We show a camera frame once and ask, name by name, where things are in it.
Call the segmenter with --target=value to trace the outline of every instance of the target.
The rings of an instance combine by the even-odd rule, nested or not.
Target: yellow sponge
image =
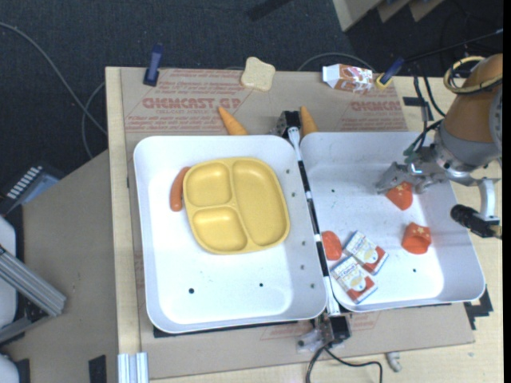
[[[274,75],[275,67],[273,65],[262,62],[259,58],[249,57],[241,75],[241,85],[245,88],[267,92],[271,88]]]

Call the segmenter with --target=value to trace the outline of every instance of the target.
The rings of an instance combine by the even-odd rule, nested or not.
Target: yellow divided bowl
[[[193,166],[183,182],[197,242],[216,254],[259,251],[281,243],[289,214],[273,170],[262,160],[231,157]]]

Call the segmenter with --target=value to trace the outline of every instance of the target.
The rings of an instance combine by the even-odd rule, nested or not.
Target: black floor
[[[85,105],[98,89],[89,109],[105,128],[105,67],[145,67],[156,42],[164,44],[161,65],[168,67],[242,67],[256,56],[278,70],[297,70],[314,56],[344,53],[382,72],[398,56],[415,57],[502,28],[503,0],[446,0],[420,22],[405,8],[382,24],[373,10],[346,33],[331,0],[0,0],[0,22],[1,188],[39,160],[64,174],[88,161],[77,99]],[[440,77],[455,59],[502,50],[499,34],[418,64],[426,75]],[[303,70],[319,71],[333,60],[338,58],[321,57]],[[414,64],[401,74],[412,72]],[[90,154],[106,149],[106,135],[88,121],[85,137]]]

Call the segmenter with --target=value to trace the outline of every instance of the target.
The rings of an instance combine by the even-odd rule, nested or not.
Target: carrot
[[[333,231],[323,231],[321,233],[323,239],[323,246],[325,247],[325,254],[327,259],[337,261],[343,254],[343,246],[339,237]]]
[[[180,211],[183,208],[183,181],[184,175],[190,170],[190,168],[182,168],[177,173],[176,178],[172,182],[170,187],[170,209],[172,211]]]
[[[302,136],[318,132],[318,126],[306,107],[302,106],[300,108],[300,116],[302,117]]]
[[[412,254],[424,254],[431,244],[431,230],[429,227],[410,223],[402,237],[402,247]]]
[[[244,126],[225,108],[219,106],[218,112],[229,135],[248,135],[247,129],[245,129]]]
[[[402,182],[395,188],[391,188],[385,196],[401,210],[406,210],[414,202],[412,185],[408,182]]]

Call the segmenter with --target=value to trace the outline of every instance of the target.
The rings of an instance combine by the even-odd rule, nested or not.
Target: wooden table
[[[400,98],[415,97],[411,78],[396,77],[395,88]],[[430,84],[439,106],[447,110],[453,95],[443,88],[440,78],[431,78]],[[126,185],[128,165],[124,130],[124,113],[121,86],[121,68],[106,69],[106,88],[109,125],[109,163],[113,213],[113,246],[115,260],[115,284],[117,294],[117,334],[119,353],[135,354],[142,351],[140,323],[137,304],[136,278],[134,271],[133,240],[131,232],[131,211],[129,190]],[[416,108],[402,103],[406,123],[410,131],[420,131],[422,122]],[[501,176],[497,164],[491,164],[485,176]],[[479,205],[479,195],[473,188],[455,185],[458,202]],[[497,199],[501,200],[501,183],[496,188]],[[496,215],[502,217],[501,203]],[[478,318],[475,342],[437,349],[421,349],[401,353],[402,371],[394,373],[386,363],[383,354],[352,358],[350,361],[380,361],[384,368],[384,381],[410,382],[451,382],[451,381],[503,381],[503,326],[502,326],[502,243],[496,239],[480,239],[472,236],[473,244],[484,271],[493,312],[487,318]],[[296,382],[303,381],[307,363],[280,365],[266,368],[245,369],[231,372],[165,378],[159,382]],[[319,361],[313,372],[313,381],[377,381],[376,367],[347,368],[336,361]]]

